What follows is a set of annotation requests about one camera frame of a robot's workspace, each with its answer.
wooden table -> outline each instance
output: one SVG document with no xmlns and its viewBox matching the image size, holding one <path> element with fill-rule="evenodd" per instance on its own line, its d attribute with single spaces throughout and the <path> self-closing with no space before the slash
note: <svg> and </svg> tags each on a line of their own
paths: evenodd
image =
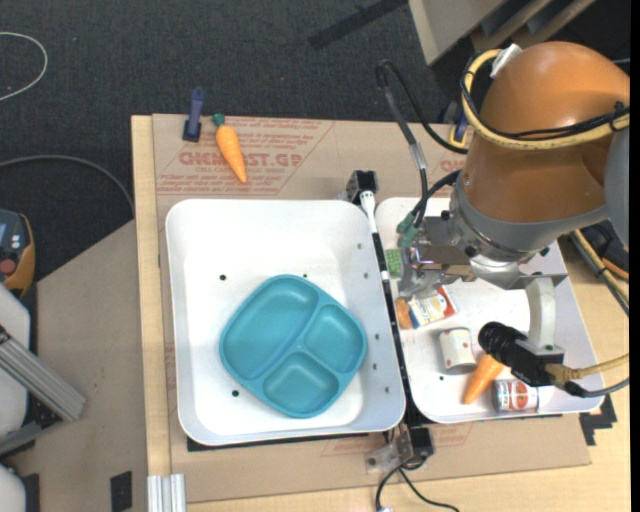
<svg viewBox="0 0 640 512">
<path fill-rule="evenodd" d="M 155 195 L 153 123 L 150 116 L 132 118 L 132 143 L 136 200 L 144 395 L 149 475 L 172 471 L 167 410 L 167 385 L 163 344 L 161 276 L 158 266 L 158 225 Z M 576 254 L 561 240 L 574 291 L 600 361 L 628 351 L 628 319 L 620 307 Z M 623 366 L 605 374 L 610 385 L 628 374 Z M 463 511 L 630 510 L 629 390 L 613 394 L 617 422 L 598 430 L 597 445 L 590 447 L 592 464 L 567 469 L 499 474 L 417 483 L 435 501 L 451 503 Z M 374 487 L 280 495 L 189 506 L 204 511 L 373 511 Z M 406 485 L 385 488 L 383 504 L 396 511 L 424 510 Z"/>
</svg>

yellow cable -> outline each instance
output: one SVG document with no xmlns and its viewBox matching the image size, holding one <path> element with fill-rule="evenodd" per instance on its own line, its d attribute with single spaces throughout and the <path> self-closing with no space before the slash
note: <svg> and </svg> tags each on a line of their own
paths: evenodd
<svg viewBox="0 0 640 512">
<path fill-rule="evenodd" d="M 604 372 L 628 362 L 629 353 L 626 353 L 616 359 L 611 359 L 604 363 L 595 364 L 587 368 L 569 368 L 563 364 L 548 364 L 545 366 L 545 370 L 553 377 L 554 383 L 564 384 L 567 381 L 578 380 L 586 377 L 587 375 Z"/>
<path fill-rule="evenodd" d="M 471 87 L 473 84 L 473 80 L 475 78 L 476 72 L 488 61 L 495 59 L 502 50 L 488 50 L 486 52 L 481 53 L 478 57 L 476 57 L 471 64 L 465 76 L 463 78 L 464 85 L 467 88 L 469 94 L 471 94 Z M 567 146 L 575 146 L 577 144 L 583 144 L 585 142 L 590 142 L 592 140 L 599 139 L 601 137 L 605 137 L 610 135 L 616 131 L 620 131 L 623 128 L 629 126 L 631 114 L 624 114 L 611 122 L 611 125 L 604 124 L 601 126 L 597 126 L 590 130 L 581 132 L 579 134 L 570 134 L 564 137 L 554 138 L 554 139 L 516 139 L 511 137 L 505 137 L 504 135 L 499 135 L 491 129 L 487 128 L 480 122 L 480 119 L 474 114 L 469 102 L 465 95 L 462 95 L 462 108 L 464 110 L 464 114 L 467 117 L 467 121 L 469 124 L 473 126 L 474 130 L 478 135 L 488 140 L 489 142 L 493 142 L 494 144 L 506 148 L 511 149 L 520 149 L 520 150 L 536 150 L 536 149 L 557 149 Z"/>
</svg>

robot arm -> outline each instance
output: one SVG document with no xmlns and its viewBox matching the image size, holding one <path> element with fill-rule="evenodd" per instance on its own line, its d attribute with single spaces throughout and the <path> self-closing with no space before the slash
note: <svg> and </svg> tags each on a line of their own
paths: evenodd
<svg viewBox="0 0 640 512">
<path fill-rule="evenodd" d="M 493 59 L 499 66 L 478 113 L 471 85 Z M 607 218 L 628 245 L 630 78 L 593 50 L 548 42 L 480 55 L 462 88 L 476 136 L 450 211 L 425 218 L 411 243 L 400 244 L 399 294 L 430 295 L 460 277 L 526 290 L 529 336 L 490 323 L 479 341 L 521 380 L 552 384 L 545 369 L 564 355 L 553 342 L 562 276 L 529 276 L 519 265 L 562 234 Z"/>
</svg>

toy can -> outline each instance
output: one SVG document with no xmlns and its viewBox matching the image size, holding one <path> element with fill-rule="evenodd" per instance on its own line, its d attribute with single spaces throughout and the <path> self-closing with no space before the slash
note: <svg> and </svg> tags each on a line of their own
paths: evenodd
<svg viewBox="0 0 640 512">
<path fill-rule="evenodd" d="M 518 379 L 495 380 L 492 394 L 497 412 L 522 412 L 538 409 L 538 389 Z"/>
<path fill-rule="evenodd" d="M 478 366 L 471 350 L 471 333 L 462 327 L 440 333 L 440 348 L 445 371 L 449 374 L 468 373 Z"/>
</svg>

cable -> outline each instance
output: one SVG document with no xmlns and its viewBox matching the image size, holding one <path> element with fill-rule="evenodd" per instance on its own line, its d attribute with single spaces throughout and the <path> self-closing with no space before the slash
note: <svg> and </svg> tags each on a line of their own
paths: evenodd
<svg viewBox="0 0 640 512">
<path fill-rule="evenodd" d="M 502 50 L 488 50 L 472 57 L 460 80 L 462 107 L 467 120 L 483 138 L 498 146 L 520 150 L 555 149 L 583 144 L 620 131 L 630 124 L 630 106 L 617 104 L 615 109 L 603 116 L 588 119 L 574 125 L 521 133 L 506 133 L 496 130 L 480 119 L 471 98 L 471 87 L 477 71 L 494 60 Z M 523 139 L 524 136 L 554 134 L 546 138 Z"/>
<path fill-rule="evenodd" d="M 591 268 L 596 272 L 596 276 L 607 285 L 607 288 L 609 288 L 609 291 L 618 301 L 623 311 L 629 316 L 629 296 L 612 275 L 611 271 L 606 267 L 600 256 L 598 256 L 598 253 L 596 253 L 579 229 L 571 231 L 569 236 L 577 245 L 579 252 L 587 259 Z"/>
<path fill-rule="evenodd" d="M 409 480 L 409 477 L 405 474 L 405 472 L 402 470 L 402 468 L 400 468 L 400 474 L 402 475 L 402 478 L 404 478 L 404 481 L 407 482 L 407 485 L 411 488 L 411 490 L 415 493 L 416 496 L 418 496 L 418 498 L 420 498 L 422 501 L 424 501 L 425 503 L 428 503 L 429 505 L 433 505 L 434 507 L 441 507 L 441 508 L 446 508 L 449 510 L 453 510 L 454 512 L 460 512 L 460 510 L 456 507 L 454 507 L 453 505 L 449 505 L 447 503 L 439 503 L 437 501 L 432 501 L 428 498 L 426 498 L 425 496 L 423 496 L 422 494 L 420 494 L 420 491 L 418 491 L 418 489 L 416 489 L 416 487 L 413 485 L 413 483 L 411 482 L 411 480 Z"/>
<path fill-rule="evenodd" d="M 391 89 L 389 87 L 389 81 L 387 80 L 387 75 L 386 75 L 386 70 L 387 69 L 393 73 L 393 75 L 396 77 L 396 79 L 398 80 L 398 82 L 402 86 L 402 89 L 404 90 L 407 98 L 409 99 L 409 103 L 411 103 L 411 107 L 413 108 L 413 111 L 418 116 L 418 120 L 420 121 L 420 124 L 426 130 L 426 132 L 431 136 L 431 138 L 433 138 L 433 140 L 435 140 L 438 144 L 440 144 L 441 146 L 445 147 L 449 151 L 453 151 L 454 153 L 460 153 L 460 154 L 466 155 L 467 154 L 467 150 L 466 149 L 459 148 L 457 146 L 449 144 L 446 140 L 444 140 L 442 137 L 440 137 L 440 135 L 438 135 L 433 130 L 433 128 L 431 128 L 431 126 L 429 126 L 429 123 L 426 120 L 426 117 L 425 117 L 424 113 L 422 112 L 422 109 L 420 108 L 420 105 L 418 104 L 417 100 L 415 99 L 415 97 L 413 96 L 411 91 L 409 90 L 409 87 L 407 86 L 407 83 L 405 82 L 404 77 L 402 76 L 400 71 L 398 71 L 398 69 L 393 65 L 393 63 L 391 61 L 389 61 L 388 59 L 383 59 L 376 66 L 376 81 L 378 83 L 378 87 L 380 87 L 384 91 L 385 97 L 387 98 L 387 102 L 389 102 L 389 98 L 391 98 L 393 100 L 393 93 L 391 92 Z M 389 107 L 392 109 L 392 114 L 394 114 L 394 108 L 397 111 L 397 107 L 395 106 L 395 101 L 393 101 L 393 105 L 394 106 L 392 107 L 391 104 L 389 104 Z"/>
<path fill-rule="evenodd" d="M 9 98 L 12 98 L 13 96 L 17 96 L 18 94 L 23 93 L 23 92 L 31 89 L 44 76 L 44 74 L 47 72 L 47 67 L 49 65 L 49 56 L 47 55 L 47 50 L 42 45 L 42 43 L 40 43 L 40 41 L 38 41 L 37 39 L 34 39 L 33 37 L 27 36 L 25 34 L 17 34 L 15 32 L 0 32 L 0 37 L 2 37 L 2 36 L 5 36 L 5 37 L 17 37 L 17 38 L 26 39 L 27 41 L 32 42 L 42 52 L 42 55 L 44 57 L 44 63 L 42 64 L 42 70 L 40 71 L 40 74 L 35 78 L 35 80 L 33 80 L 31 83 L 25 85 L 22 89 L 18 89 L 17 91 L 14 91 L 14 92 L 12 92 L 10 94 L 7 94 L 6 96 L 0 96 L 0 101 L 7 100 Z"/>
<path fill-rule="evenodd" d="M 420 169 L 420 187 L 422 190 L 422 197 L 418 202 L 420 207 L 418 208 L 418 215 L 416 216 L 416 220 L 413 223 L 414 227 L 416 228 L 420 227 L 420 223 L 422 222 L 425 213 L 427 213 L 427 194 L 429 193 L 429 183 L 427 181 L 427 171 L 426 169 L 422 168 Z"/>
<path fill-rule="evenodd" d="M 384 88 L 384 96 L 387 99 L 389 110 L 391 110 L 391 116 L 400 127 L 400 130 L 402 131 L 404 138 L 409 143 L 409 145 L 415 144 L 416 138 L 413 136 L 413 132 L 409 128 L 407 121 L 405 120 L 403 115 L 400 113 L 400 109 L 398 108 L 398 105 L 396 104 L 396 100 L 393 97 L 393 93 L 391 92 L 391 89 L 389 87 Z"/>
<path fill-rule="evenodd" d="M 584 389 L 582 386 L 580 386 L 579 384 L 576 384 L 573 381 L 569 381 L 564 385 L 564 390 L 572 396 L 579 396 L 581 398 L 594 398 L 598 396 L 608 395 L 628 385 L 629 385 L 629 377 L 618 382 L 617 384 L 614 384 L 613 386 L 609 386 L 608 388 L 598 389 L 596 391 L 588 391 Z"/>
<path fill-rule="evenodd" d="M 420 469 L 422 466 L 424 466 L 426 462 L 426 457 L 420 457 L 420 459 L 414 463 L 411 463 L 411 461 L 405 462 L 402 465 L 402 469 L 404 469 L 405 471 L 415 471 L 416 469 Z"/>
<path fill-rule="evenodd" d="M 6 162 L 0 162 L 0 169 L 4 167 L 9 167 L 12 165 L 24 164 L 27 162 L 35 162 L 41 160 L 62 160 L 68 162 L 74 162 L 80 165 L 85 165 L 87 167 L 91 167 L 96 171 L 100 172 L 104 176 L 106 176 L 109 180 L 111 180 L 122 192 L 125 196 L 127 202 L 129 203 L 129 207 L 131 208 L 131 214 L 135 217 L 135 206 L 133 203 L 133 198 L 127 192 L 127 189 L 120 183 L 113 174 L 107 171 L 104 167 L 99 166 L 98 164 L 94 164 L 89 160 L 83 160 L 82 158 L 76 158 L 74 156 L 66 156 L 66 155 L 36 155 L 36 156 L 27 156 L 22 158 L 15 158 L 13 160 L 7 160 Z"/>
<path fill-rule="evenodd" d="M 389 481 L 389 479 L 393 475 L 395 475 L 397 472 L 400 472 L 400 475 L 402 476 L 402 478 L 404 478 L 404 481 L 407 483 L 409 488 L 414 492 L 414 494 L 418 498 L 420 498 L 425 503 L 428 503 L 429 505 L 433 505 L 434 507 L 441 507 L 441 508 L 446 508 L 446 509 L 449 509 L 449 510 L 453 510 L 454 512 L 460 512 L 460 510 L 458 508 L 454 507 L 453 505 L 448 505 L 446 503 L 439 503 L 437 501 L 432 501 L 432 500 L 426 498 L 424 495 L 422 495 L 420 493 L 420 491 L 418 491 L 418 489 L 415 487 L 415 485 L 413 485 L 413 482 L 411 482 L 411 480 L 406 475 L 406 473 L 404 472 L 404 470 L 406 470 L 406 469 L 411 470 L 411 468 L 405 468 L 402 464 L 400 464 L 398 467 L 396 467 L 396 468 L 392 469 L 391 471 L 389 471 L 389 473 L 387 473 L 387 475 L 380 481 L 380 483 L 378 484 L 378 488 L 376 489 L 376 511 L 377 512 L 380 512 L 380 511 L 382 511 L 384 509 L 384 507 L 382 506 L 382 502 L 381 502 L 382 490 L 384 489 L 384 486 Z"/>
<path fill-rule="evenodd" d="M 423 198 L 420 199 L 420 201 L 418 201 L 418 203 L 416 204 L 416 206 L 414 207 L 414 209 L 412 210 L 412 213 L 414 215 L 417 215 L 418 212 L 421 209 L 421 202 L 424 201 L 425 205 L 424 205 L 424 209 L 426 210 L 426 203 L 427 201 L 438 191 L 440 190 L 442 187 L 449 185 L 449 186 L 453 186 L 455 184 L 455 182 L 458 179 L 458 176 L 460 175 L 460 170 L 451 172 L 445 176 L 443 176 L 442 178 L 440 178 L 438 181 L 436 181 L 433 186 L 429 189 L 429 191 L 424 195 Z"/>
<path fill-rule="evenodd" d="M 555 384 L 564 384 L 572 379 L 582 379 L 587 375 L 593 375 L 594 373 L 604 372 L 612 368 L 616 368 L 629 362 L 629 353 L 605 361 L 604 363 L 594 364 L 587 368 L 569 368 L 563 364 L 551 363 L 545 365 L 545 371 L 553 377 Z"/>
</svg>

